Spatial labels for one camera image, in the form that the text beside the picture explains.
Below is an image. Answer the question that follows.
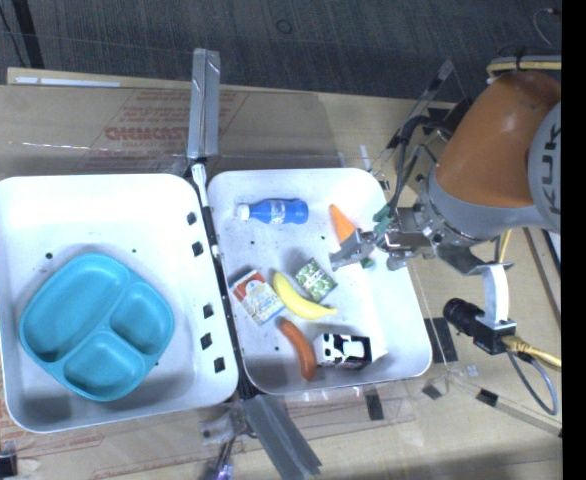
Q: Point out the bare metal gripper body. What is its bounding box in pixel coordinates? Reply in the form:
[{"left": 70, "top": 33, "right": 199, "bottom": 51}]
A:
[{"left": 372, "top": 205, "right": 455, "bottom": 272}]

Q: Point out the orange carrot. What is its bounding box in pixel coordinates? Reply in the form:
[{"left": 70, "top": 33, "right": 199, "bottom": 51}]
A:
[{"left": 328, "top": 203, "right": 376, "bottom": 270}]

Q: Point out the green carton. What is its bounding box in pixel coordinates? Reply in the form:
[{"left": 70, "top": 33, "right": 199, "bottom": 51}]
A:
[{"left": 293, "top": 257, "right": 339, "bottom": 304}]

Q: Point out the yellow banana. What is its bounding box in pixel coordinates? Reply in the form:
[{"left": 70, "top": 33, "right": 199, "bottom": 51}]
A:
[{"left": 271, "top": 270, "right": 339, "bottom": 321}]

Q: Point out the blue bottle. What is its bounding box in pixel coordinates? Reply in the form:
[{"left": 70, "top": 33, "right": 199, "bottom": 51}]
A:
[{"left": 236, "top": 197, "right": 310, "bottom": 226}]

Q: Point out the white plastic tray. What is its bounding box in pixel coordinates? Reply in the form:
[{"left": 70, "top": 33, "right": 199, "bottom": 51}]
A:
[
  {"left": 0, "top": 172, "right": 240, "bottom": 435},
  {"left": 205, "top": 167, "right": 434, "bottom": 397}
]

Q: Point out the black and white carton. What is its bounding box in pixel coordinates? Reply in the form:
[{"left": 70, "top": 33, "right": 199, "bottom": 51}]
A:
[{"left": 313, "top": 332, "right": 390, "bottom": 371}]

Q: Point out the orange and white carton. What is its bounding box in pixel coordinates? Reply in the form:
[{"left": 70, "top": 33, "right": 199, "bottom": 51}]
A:
[{"left": 230, "top": 268, "right": 287, "bottom": 327}]

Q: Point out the orange sausage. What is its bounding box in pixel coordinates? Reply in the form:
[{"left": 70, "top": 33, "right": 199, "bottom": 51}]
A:
[{"left": 278, "top": 318, "right": 319, "bottom": 382}]

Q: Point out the blue divided plate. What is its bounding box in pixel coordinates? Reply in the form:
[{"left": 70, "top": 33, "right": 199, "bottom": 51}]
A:
[{"left": 18, "top": 252, "right": 177, "bottom": 403}]

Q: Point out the brown cardboard board red print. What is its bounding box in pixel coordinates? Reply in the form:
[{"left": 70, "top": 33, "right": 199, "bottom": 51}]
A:
[{"left": 0, "top": 83, "right": 563, "bottom": 480}]

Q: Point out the black cylinder on white bracket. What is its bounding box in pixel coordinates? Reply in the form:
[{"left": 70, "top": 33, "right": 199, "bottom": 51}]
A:
[{"left": 442, "top": 262, "right": 519, "bottom": 356}]

